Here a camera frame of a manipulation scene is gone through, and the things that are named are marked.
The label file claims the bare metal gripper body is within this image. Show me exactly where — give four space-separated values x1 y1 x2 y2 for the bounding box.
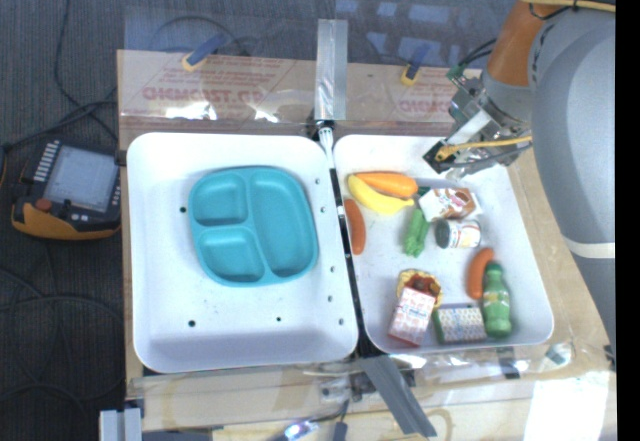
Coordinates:
446 74 533 181

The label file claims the white carton with brown print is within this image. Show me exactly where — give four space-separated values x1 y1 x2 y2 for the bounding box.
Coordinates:
417 186 483 223

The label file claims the small white labelled can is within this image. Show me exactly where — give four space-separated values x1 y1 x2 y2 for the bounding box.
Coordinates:
433 218 483 251

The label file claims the brown cardboard board red print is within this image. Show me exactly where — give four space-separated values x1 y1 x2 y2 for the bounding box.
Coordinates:
115 48 615 403

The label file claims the orange carrot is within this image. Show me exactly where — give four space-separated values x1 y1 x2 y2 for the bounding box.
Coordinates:
354 171 420 200

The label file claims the orange sausage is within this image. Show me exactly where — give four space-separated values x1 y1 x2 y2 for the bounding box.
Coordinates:
343 198 368 257
465 247 496 301

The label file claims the yellow banana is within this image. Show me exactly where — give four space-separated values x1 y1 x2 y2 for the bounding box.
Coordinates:
346 173 417 217

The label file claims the white plastic tray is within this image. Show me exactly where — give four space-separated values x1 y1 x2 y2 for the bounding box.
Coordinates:
331 133 556 356
125 131 361 375

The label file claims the yellow pizza slice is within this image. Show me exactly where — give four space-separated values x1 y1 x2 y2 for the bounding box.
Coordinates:
395 268 444 309

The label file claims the green plastic bottle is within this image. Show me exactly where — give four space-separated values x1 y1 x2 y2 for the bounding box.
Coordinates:
480 261 514 340

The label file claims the green patterned packet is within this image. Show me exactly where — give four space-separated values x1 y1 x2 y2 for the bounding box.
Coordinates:
431 304 488 346

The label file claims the pink and white carton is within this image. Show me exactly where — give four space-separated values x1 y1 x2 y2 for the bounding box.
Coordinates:
387 286 438 348

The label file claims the blue divided plate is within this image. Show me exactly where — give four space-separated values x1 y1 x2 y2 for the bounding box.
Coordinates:
187 165 320 288

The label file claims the black cylinder on white bracket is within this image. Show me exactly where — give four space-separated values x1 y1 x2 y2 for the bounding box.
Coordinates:
422 109 494 176

